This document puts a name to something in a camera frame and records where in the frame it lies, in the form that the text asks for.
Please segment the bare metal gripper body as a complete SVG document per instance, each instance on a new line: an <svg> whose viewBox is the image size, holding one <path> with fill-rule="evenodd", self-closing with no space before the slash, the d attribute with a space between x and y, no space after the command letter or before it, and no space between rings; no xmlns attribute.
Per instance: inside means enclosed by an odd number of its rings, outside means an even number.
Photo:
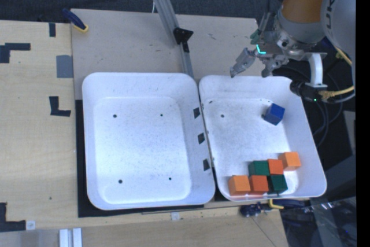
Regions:
<svg viewBox="0 0 370 247"><path fill-rule="evenodd" d="M266 66L277 67L289 60L300 61L307 53L307 45L282 29L254 32L254 55Z"/></svg>

